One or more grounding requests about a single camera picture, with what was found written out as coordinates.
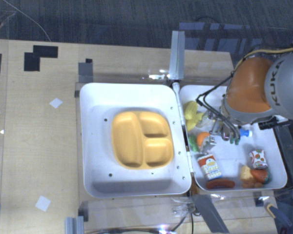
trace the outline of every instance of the toy sausage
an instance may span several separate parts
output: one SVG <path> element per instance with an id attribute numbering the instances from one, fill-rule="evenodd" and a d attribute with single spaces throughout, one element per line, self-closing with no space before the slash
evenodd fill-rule
<path id="1" fill-rule="evenodd" d="M 233 188 L 234 186 L 234 181 L 225 178 L 217 178 L 206 182 L 207 189 L 214 189 L 215 187 Z"/>

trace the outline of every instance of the gray carpet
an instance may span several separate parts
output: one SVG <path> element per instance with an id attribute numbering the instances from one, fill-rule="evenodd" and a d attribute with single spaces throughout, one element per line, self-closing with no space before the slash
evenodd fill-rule
<path id="1" fill-rule="evenodd" d="M 179 23 L 215 22 L 293 30 L 293 0 L 7 0 L 55 42 L 169 47 Z M 0 0 L 0 10 L 13 10 Z M 17 13 L 0 38 L 47 40 Z"/>

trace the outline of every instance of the toy orange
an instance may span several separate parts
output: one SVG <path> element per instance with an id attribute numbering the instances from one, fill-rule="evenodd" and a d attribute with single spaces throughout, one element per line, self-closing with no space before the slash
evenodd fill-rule
<path id="1" fill-rule="evenodd" d="M 206 137 L 208 137 L 208 136 L 210 136 L 210 134 L 209 134 L 208 132 L 201 132 L 201 133 L 199 133 L 199 135 L 196 137 L 196 143 L 197 143 L 197 145 L 198 145 L 199 147 L 201 147 L 202 144 L 203 144 L 203 140 L 204 140 Z"/>

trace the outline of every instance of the white tape square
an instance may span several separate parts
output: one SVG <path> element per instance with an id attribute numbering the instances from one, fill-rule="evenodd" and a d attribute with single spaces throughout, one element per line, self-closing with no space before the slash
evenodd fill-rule
<path id="1" fill-rule="evenodd" d="M 42 210 L 44 212 L 46 212 L 46 210 L 48 209 L 49 205 L 51 203 L 51 200 L 50 199 L 47 199 L 46 197 L 44 196 L 40 196 L 37 203 L 36 203 L 36 207 L 39 209 L 39 210 Z"/>
<path id="2" fill-rule="evenodd" d="M 59 98 L 55 98 L 53 101 L 50 102 L 50 105 L 54 108 L 58 108 L 63 101 L 61 101 Z"/>

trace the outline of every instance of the white tray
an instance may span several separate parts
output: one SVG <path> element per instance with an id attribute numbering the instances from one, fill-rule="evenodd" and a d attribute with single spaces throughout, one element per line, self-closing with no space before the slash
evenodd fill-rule
<path id="1" fill-rule="evenodd" d="M 84 186 L 94 197 L 171 195 L 191 185 L 188 158 L 175 93 L 163 85 L 89 83 L 80 92 Z M 151 111 L 169 123 L 174 146 L 170 164 L 148 170 L 117 163 L 111 123 L 124 111 Z"/>
<path id="2" fill-rule="evenodd" d="M 199 94 L 206 92 L 211 89 L 212 86 L 198 86 L 198 85 L 188 85 L 181 89 L 180 99 L 181 103 L 184 105 L 190 100 L 195 100 Z M 219 87 L 217 90 L 213 91 L 207 97 L 207 102 L 219 109 L 221 105 L 222 95 L 226 92 L 226 87 Z M 204 108 L 199 107 L 198 111 L 205 112 Z M 233 189 L 214 189 L 208 190 L 205 186 L 206 180 L 204 175 L 197 163 L 198 154 L 191 152 L 192 154 L 192 164 L 195 172 L 195 178 L 198 185 L 206 191 L 258 191 L 264 189 L 280 189 L 283 188 L 287 183 L 287 174 L 284 168 L 284 164 L 281 158 L 280 150 L 277 145 L 277 141 L 272 129 L 260 130 L 258 124 L 246 125 L 243 127 L 247 130 L 252 130 L 252 137 L 241 137 L 239 145 L 230 144 L 228 141 L 223 141 L 220 136 L 216 136 L 215 140 L 217 145 L 213 147 L 210 151 L 214 155 L 216 162 L 223 174 L 223 178 L 231 179 L 235 182 L 235 187 Z M 211 127 L 205 128 L 194 128 L 190 133 L 199 134 L 202 131 L 209 131 Z M 242 183 L 239 179 L 240 170 L 243 165 L 248 165 L 249 152 L 255 149 L 263 149 L 265 152 L 265 157 L 269 166 L 269 172 L 271 175 L 271 180 L 268 184 L 264 185 L 263 188 L 251 188 L 245 189 L 242 187 Z"/>

